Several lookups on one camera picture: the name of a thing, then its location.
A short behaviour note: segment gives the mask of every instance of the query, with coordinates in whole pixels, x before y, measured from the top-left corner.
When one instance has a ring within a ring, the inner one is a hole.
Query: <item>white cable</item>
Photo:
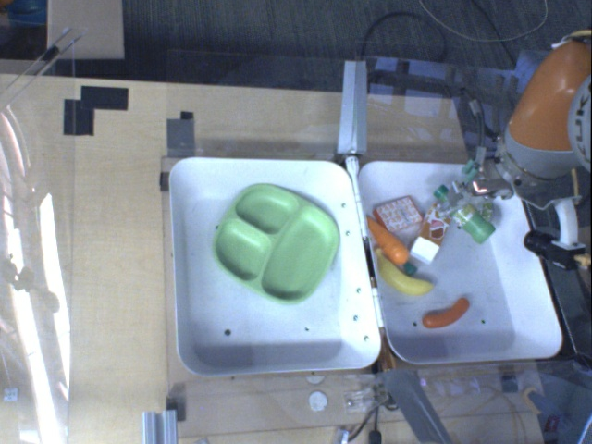
[[[502,39],[481,39],[481,38],[474,38],[473,36],[469,36],[467,34],[463,34],[459,31],[456,31],[455,29],[451,28],[450,26],[448,26],[446,23],[444,23],[443,21],[441,21],[440,19],[438,19],[438,17],[436,17],[436,15],[434,15],[431,11],[429,11],[426,7],[426,4],[424,3],[423,0],[418,0],[419,1],[419,5],[422,7],[422,9],[440,26],[446,28],[448,31],[456,34],[457,36],[460,36],[461,38],[464,38],[465,40],[469,40],[472,42],[476,42],[476,43],[505,43],[507,41],[514,41],[514,40],[518,40],[520,38],[523,38],[531,33],[534,33],[536,30],[538,30],[539,28],[541,28],[546,22],[547,22],[547,16],[549,15],[549,5],[547,4],[547,0],[543,0],[543,2],[545,3],[545,16],[543,17],[543,20],[536,25],[532,30],[526,31],[524,33],[520,33],[516,36],[512,36],[511,38],[502,38]]]

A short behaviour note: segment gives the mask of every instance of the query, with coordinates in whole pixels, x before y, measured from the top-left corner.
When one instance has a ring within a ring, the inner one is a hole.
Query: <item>metal bracket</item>
[[[367,149],[367,70],[365,61],[346,61],[337,153],[364,154]]]
[[[177,412],[142,413],[142,444],[177,444]]]

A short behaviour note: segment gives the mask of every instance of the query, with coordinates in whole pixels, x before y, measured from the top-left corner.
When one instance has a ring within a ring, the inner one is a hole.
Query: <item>table surface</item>
[[[114,442],[115,437],[118,443],[137,443],[142,412],[162,412],[175,385],[169,381],[169,367],[175,365],[169,360],[174,346],[167,337],[170,314],[159,186],[161,161],[167,154],[167,119],[178,118],[181,111],[192,112],[198,140],[202,140],[197,148],[205,153],[229,150],[240,155],[270,146],[288,146],[290,155],[311,150],[329,153],[337,140],[341,98],[332,92],[114,80],[73,83],[47,77],[30,88],[44,107],[39,112],[43,123],[60,130],[63,99],[80,98],[82,86],[127,88],[129,106],[95,110],[94,135],[66,142],[73,143],[73,210],[56,222],[72,222],[68,436],[71,443]],[[404,100],[382,96],[369,103],[368,124],[377,127],[376,138],[369,144],[378,154],[388,140],[395,155],[403,159],[464,161],[460,128],[451,128],[448,116],[435,117],[422,137],[399,130],[403,134],[393,138],[391,115],[404,111]],[[439,137],[443,127],[447,136]],[[382,139],[382,132],[389,136]],[[59,167],[63,159],[56,155],[47,163]],[[428,367],[422,372],[433,378],[427,382],[434,387],[426,391],[444,426],[459,442],[518,438],[541,442],[536,416],[520,393],[503,392],[499,370],[492,366]],[[534,364],[520,364],[515,370],[523,385],[540,386]],[[183,376],[179,382],[199,406],[188,410],[193,419],[179,423],[179,441],[208,437],[212,444],[330,442],[337,426],[353,427],[364,418],[364,413],[345,411],[344,393],[367,386],[369,379],[367,374],[335,374],[322,380],[309,376],[205,379],[182,370],[179,375]],[[458,392],[438,387],[447,380],[457,384],[485,380],[487,385],[479,390],[458,385],[464,389]],[[323,412],[309,407],[308,397],[315,390],[328,396]],[[0,403],[2,442],[16,442],[15,408],[10,405]],[[400,411],[383,414],[384,442],[415,442]],[[356,439],[366,441],[364,434]]]

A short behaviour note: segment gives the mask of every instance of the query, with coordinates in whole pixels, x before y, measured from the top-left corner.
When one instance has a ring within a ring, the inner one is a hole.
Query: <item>green plate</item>
[[[338,247],[339,230],[329,214],[272,184],[242,191],[214,238],[222,268],[251,290],[283,303],[313,294]]]

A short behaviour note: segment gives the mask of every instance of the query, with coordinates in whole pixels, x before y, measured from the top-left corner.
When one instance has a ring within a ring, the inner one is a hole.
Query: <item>toy carrot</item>
[[[403,243],[372,217],[366,216],[368,227],[382,253],[394,264],[404,265],[409,259],[409,251]]]

